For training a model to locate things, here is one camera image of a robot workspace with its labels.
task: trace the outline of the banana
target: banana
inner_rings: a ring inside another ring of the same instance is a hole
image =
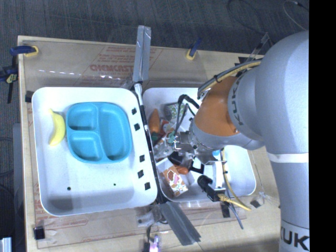
[[[58,145],[65,136],[65,122],[64,118],[57,113],[54,113],[52,109],[49,109],[49,113],[52,116],[52,121],[54,123],[54,130],[52,132],[52,135],[50,137],[49,145],[55,146]]]

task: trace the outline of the yellow cable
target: yellow cable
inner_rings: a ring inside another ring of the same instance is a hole
[[[235,204],[235,205],[245,209],[246,211],[251,211],[251,208],[247,207],[245,204],[240,204],[238,202],[235,202],[235,201],[231,200],[229,197],[225,196],[225,194],[223,194],[223,193],[219,193],[217,196],[222,202],[232,203],[232,204]]]
[[[256,66],[258,66],[260,64],[261,64],[261,61],[255,61],[255,62],[252,62],[250,64],[241,66],[241,67],[239,67],[239,68],[237,68],[235,70],[232,70],[231,72],[229,72],[229,73],[227,73],[227,74],[225,74],[225,75],[217,78],[217,80],[214,78],[214,79],[212,79],[212,82],[209,83],[208,86],[206,86],[205,88],[203,88],[201,91],[198,91],[198,93],[199,94],[202,93],[203,91],[205,91],[205,90],[211,88],[213,85],[217,84],[217,82],[221,82],[223,79],[225,79],[225,78],[227,78],[229,76],[232,76],[235,73],[238,73],[238,72],[243,71],[243,70],[248,69],[248,68],[256,67]]]
[[[221,149],[221,151],[220,151],[220,155],[221,155],[221,160],[224,161],[224,148]],[[232,189],[232,187],[231,187],[231,185],[230,185],[230,183],[229,183],[229,180],[228,180],[228,178],[227,178],[227,174],[226,174],[226,170],[225,170],[225,164],[223,164],[223,174],[224,174],[225,183],[226,183],[228,189],[230,190],[230,192],[232,193],[232,195],[234,196],[234,198],[237,200],[238,203],[232,201],[230,198],[226,197],[226,196],[223,194],[227,199],[229,199],[229,201],[227,201],[227,200],[225,200],[225,201],[226,201],[226,202],[229,202],[229,203],[232,203],[232,204],[236,204],[236,205],[240,206],[241,208],[243,208],[243,209],[245,209],[245,210],[247,210],[247,211],[251,211],[251,208],[247,207],[247,206],[246,206],[246,205],[245,205],[245,204],[244,204],[244,203],[237,197],[237,195],[236,195],[235,192],[233,191],[233,189]]]

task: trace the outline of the wooden countertop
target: wooden countertop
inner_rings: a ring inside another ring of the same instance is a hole
[[[52,38],[38,38],[19,36],[18,45],[23,42],[42,41],[50,44],[69,43],[69,44],[99,44],[102,46],[125,46],[121,44],[109,43],[88,43],[85,41],[62,40]],[[156,61],[151,65],[150,78],[153,82],[149,82],[147,87],[152,86],[169,86],[174,85],[169,82],[169,78],[179,77],[183,80],[180,71],[186,66],[183,56],[186,53],[184,49],[169,49],[151,47],[151,50],[157,54]],[[197,60],[193,70],[195,79],[190,77],[184,80],[190,80],[188,86],[198,87],[197,83],[202,83],[232,66],[239,63],[238,57],[248,57],[247,54],[233,54],[226,52],[201,51],[197,52]],[[24,179],[24,210],[25,210],[25,229],[26,229],[26,250],[27,251],[142,251],[143,243],[146,240],[145,230],[143,234],[136,234],[112,239],[103,239],[95,241],[86,241],[71,245],[61,245],[53,247],[40,248],[38,242],[34,239],[33,228],[36,227],[36,212],[34,199],[34,181],[33,181],[33,165],[36,164],[35,155],[32,154],[31,144],[32,138],[29,133],[29,113],[30,103],[25,101],[26,92],[32,90],[31,75],[25,72],[23,55],[19,55],[19,90],[20,90],[20,119],[22,128],[22,151],[23,151],[23,179]],[[201,242],[194,243],[190,246],[182,246],[171,230],[160,232],[163,251],[278,251],[278,239],[280,232],[280,209],[278,208],[278,192],[275,184],[274,175],[268,161],[266,150],[264,148],[250,152],[251,163],[257,180],[256,192],[251,196],[255,197],[258,192],[266,195],[265,204],[259,208],[246,213],[246,219],[243,219],[244,230],[241,230],[237,221],[222,222],[216,224],[204,224],[196,226],[201,235]]]

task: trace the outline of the dark gray carpet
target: dark gray carpet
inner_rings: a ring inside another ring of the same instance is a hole
[[[251,53],[265,32],[273,43],[302,31],[283,10],[286,0],[0,0],[0,66],[11,64],[18,35],[135,44],[138,25],[152,28],[152,46]],[[309,8],[309,0],[298,1]],[[292,2],[288,14],[309,28],[309,13]],[[7,104],[0,83],[0,137],[12,138],[19,122],[18,85]],[[0,141],[0,173],[12,165],[11,142]],[[0,177],[0,238],[12,234],[13,174]]]

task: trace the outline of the orange object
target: orange object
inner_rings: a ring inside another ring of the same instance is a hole
[[[148,122],[149,130],[152,133],[160,133],[159,111],[155,108]]]
[[[177,171],[178,171],[179,174],[187,174],[187,173],[189,173],[189,170],[188,170],[187,167],[175,165],[175,168],[177,169]]]
[[[174,197],[177,197],[188,190],[174,165],[164,170],[161,173],[161,176],[164,177],[164,181]]]
[[[200,130],[220,137],[229,137],[238,133],[227,110],[228,94],[236,80],[236,77],[223,79],[205,96],[194,119]]]

